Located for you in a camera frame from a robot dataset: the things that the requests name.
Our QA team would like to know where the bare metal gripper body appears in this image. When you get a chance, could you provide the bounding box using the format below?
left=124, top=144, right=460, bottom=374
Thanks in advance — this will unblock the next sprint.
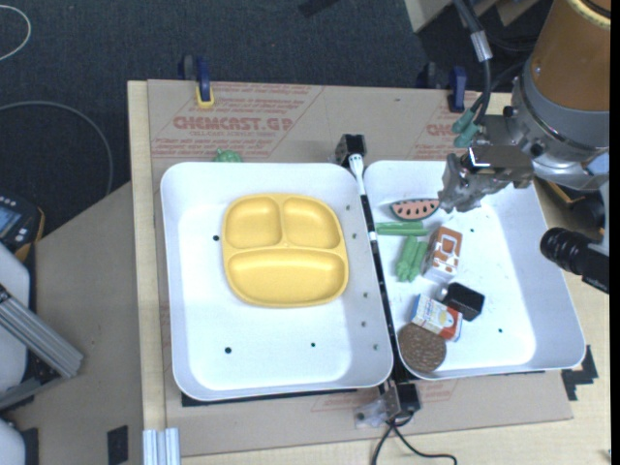
left=466, top=107, right=547, bottom=190

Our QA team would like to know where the red watermelon slice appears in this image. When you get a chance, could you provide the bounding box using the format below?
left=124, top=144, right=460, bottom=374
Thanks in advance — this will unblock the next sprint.
left=389, top=198, right=442, bottom=223

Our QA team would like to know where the green toy bean pod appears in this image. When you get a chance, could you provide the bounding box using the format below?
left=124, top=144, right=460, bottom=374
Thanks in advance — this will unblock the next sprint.
left=394, top=234, right=419, bottom=283
left=409, top=240, right=430, bottom=281
left=375, top=220, right=430, bottom=237

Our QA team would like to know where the orange and white carton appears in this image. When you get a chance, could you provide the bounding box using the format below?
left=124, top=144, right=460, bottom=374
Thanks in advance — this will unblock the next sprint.
left=420, top=226, right=464, bottom=286

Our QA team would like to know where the white plastic tray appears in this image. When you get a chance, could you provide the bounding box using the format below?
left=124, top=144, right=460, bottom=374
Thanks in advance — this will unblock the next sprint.
left=159, top=161, right=394, bottom=402
left=361, top=159, right=587, bottom=382

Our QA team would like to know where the thin black and white rod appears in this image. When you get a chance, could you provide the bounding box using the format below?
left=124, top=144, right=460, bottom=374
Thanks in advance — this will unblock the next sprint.
left=347, top=154, right=406, bottom=387

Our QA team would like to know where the black box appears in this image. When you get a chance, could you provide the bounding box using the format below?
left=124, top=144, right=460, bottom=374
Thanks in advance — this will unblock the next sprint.
left=442, top=282, right=486, bottom=323

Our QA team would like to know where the white yellow red carton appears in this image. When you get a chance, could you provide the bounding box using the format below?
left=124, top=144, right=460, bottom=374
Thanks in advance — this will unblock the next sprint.
left=410, top=294, right=463, bottom=343

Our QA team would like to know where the brown round biscuit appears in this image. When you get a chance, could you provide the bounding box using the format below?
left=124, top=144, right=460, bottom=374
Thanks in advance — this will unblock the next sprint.
left=396, top=322, right=448, bottom=375

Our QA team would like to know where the brown cardboard board red print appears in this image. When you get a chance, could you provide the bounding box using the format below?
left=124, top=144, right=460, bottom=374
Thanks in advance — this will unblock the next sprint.
left=146, top=78, right=575, bottom=457

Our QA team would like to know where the yellow divided plate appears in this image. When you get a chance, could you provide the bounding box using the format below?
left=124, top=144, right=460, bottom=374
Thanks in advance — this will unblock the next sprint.
left=221, top=193, right=351, bottom=309

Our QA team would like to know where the black cylinder on white bracket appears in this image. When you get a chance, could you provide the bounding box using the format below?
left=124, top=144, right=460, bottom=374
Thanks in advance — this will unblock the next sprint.
left=540, top=152, right=610, bottom=295

